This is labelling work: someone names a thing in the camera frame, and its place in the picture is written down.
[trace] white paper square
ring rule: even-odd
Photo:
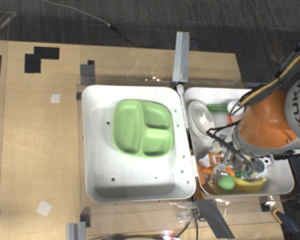
[[[60,103],[61,94],[52,94],[50,103]]]
[[[51,208],[52,205],[48,204],[45,201],[41,201],[38,208],[36,209],[36,212],[44,217],[48,217]]]

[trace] green plate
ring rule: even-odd
[[[170,112],[159,103],[125,99],[114,111],[112,139],[123,154],[158,157],[168,154],[174,129]]]

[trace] wooden table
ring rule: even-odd
[[[25,54],[33,54],[34,46],[60,48],[59,60],[42,59],[40,74],[25,73]],[[0,55],[0,240],[66,239],[67,223],[78,223],[81,213],[80,64],[95,61],[98,84],[167,85],[174,51],[0,41]],[[193,84],[242,86],[229,53],[190,52],[189,78]],[[59,103],[51,103],[52,94],[60,95]],[[282,209],[278,196],[274,200]],[[36,212],[41,201],[52,205],[47,217]],[[231,206],[223,211],[236,238],[283,239],[270,213],[245,209],[257,201],[234,199],[242,212],[232,213]],[[215,239],[206,222],[199,226],[202,238]],[[194,239],[193,225],[182,236]]]

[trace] gray floor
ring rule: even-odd
[[[245,82],[268,82],[300,40],[300,0],[49,0],[102,18],[138,47],[235,53]],[[41,0],[0,0],[17,12],[9,39],[132,46],[104,23]]]

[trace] green ball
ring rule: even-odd
[[[235,179],[228,174],[218,179],[218,185],[224,191],[231,191],[235,187]]]

